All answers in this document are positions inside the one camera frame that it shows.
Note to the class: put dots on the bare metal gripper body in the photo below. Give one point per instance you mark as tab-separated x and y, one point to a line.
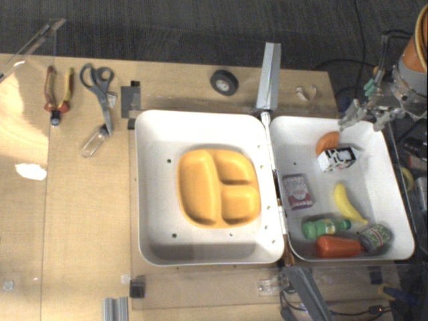
406	99

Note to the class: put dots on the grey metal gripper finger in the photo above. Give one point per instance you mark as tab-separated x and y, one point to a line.
384	118
351	114

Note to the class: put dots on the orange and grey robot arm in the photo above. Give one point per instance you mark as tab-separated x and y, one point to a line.
410	66

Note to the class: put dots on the orange toy sausage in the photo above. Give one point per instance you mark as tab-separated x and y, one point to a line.
326	142

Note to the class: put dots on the white and black carton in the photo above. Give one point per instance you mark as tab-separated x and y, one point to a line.
337	159

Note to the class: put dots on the white plastic tray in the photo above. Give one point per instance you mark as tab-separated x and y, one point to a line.
378	186
157	192

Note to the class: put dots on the yellow banana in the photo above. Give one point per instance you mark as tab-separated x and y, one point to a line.
344	202

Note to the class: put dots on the pink and white packet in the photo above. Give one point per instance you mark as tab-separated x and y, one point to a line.
297	192

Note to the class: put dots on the green and white can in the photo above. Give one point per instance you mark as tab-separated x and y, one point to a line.
376	237

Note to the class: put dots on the green plastic bottle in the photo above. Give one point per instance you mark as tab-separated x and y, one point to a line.
317	228

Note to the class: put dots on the black tape roll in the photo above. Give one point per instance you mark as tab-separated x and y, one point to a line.
223	83

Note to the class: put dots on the orange carrot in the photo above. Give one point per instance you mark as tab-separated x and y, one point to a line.
336	247

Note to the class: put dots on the orange divided plate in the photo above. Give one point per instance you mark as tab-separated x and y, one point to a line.
197	186

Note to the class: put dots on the grey scissors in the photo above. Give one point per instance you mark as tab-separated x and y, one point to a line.
102	94

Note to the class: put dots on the small clear plastic bottle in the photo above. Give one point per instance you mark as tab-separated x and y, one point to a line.
93	143

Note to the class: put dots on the red and yellow pliers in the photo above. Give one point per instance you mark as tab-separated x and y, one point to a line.
50	89

